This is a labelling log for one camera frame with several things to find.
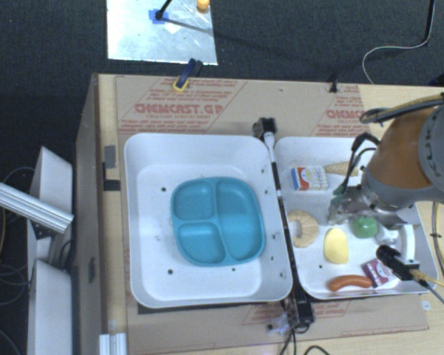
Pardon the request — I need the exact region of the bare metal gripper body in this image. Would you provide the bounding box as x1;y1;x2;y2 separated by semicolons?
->
340;185;412;226

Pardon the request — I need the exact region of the green bell pepper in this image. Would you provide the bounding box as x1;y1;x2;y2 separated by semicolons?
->
351;215;379;240

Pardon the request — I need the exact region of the beige doughnut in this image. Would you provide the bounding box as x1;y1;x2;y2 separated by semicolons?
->
286;209;320;249

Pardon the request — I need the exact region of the yellow oval toy food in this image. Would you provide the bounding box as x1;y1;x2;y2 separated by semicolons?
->
323;227;350;266

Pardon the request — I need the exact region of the white carton with colourful print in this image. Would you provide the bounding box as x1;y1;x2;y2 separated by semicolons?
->
290;165;330;192

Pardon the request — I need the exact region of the beige ice cream cone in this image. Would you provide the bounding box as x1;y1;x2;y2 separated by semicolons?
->
323;160;360;178

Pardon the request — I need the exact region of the white plastic tray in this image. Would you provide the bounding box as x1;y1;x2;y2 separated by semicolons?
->
273;135;440;301
124;132;295;309

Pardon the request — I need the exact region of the thin black and white rod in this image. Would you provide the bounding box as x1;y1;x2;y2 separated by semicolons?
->
265;132;301;302

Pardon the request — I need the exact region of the orange sausage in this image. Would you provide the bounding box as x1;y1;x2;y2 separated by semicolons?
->
327;274;374;293

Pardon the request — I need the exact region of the maroon and white carton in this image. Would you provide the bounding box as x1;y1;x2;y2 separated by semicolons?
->
361;258;399;289

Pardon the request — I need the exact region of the blue divided plate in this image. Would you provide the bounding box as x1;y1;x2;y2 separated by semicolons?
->
169;176;266;267

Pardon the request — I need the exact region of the brown cardboard board red print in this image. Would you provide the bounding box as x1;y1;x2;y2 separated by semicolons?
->
114;75;430;348

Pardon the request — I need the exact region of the black cylinder on white bracket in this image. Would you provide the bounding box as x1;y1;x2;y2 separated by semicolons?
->
376;223;421;283

